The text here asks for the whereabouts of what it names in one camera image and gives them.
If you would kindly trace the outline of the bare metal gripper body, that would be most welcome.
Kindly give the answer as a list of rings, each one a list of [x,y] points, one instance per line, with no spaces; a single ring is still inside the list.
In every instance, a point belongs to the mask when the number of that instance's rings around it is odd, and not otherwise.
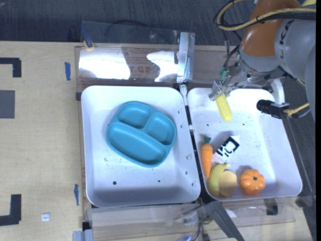
[[[258,71],[243,64],[223,66],[220,83],[225,87],[262,87],[272,71]]]

